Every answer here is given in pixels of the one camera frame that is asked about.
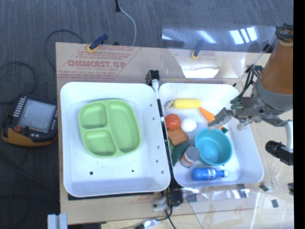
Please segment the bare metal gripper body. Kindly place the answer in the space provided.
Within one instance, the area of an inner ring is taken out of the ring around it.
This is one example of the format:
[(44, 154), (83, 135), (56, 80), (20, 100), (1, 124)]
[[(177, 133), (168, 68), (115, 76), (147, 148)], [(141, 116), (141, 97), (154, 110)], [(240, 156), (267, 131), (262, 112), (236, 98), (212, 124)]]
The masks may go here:
[(231, 101), (233, 117), (238, 119), (240, 124), (248, 125), (262, 121), (256, 102), (251, 97), (235, 97)]

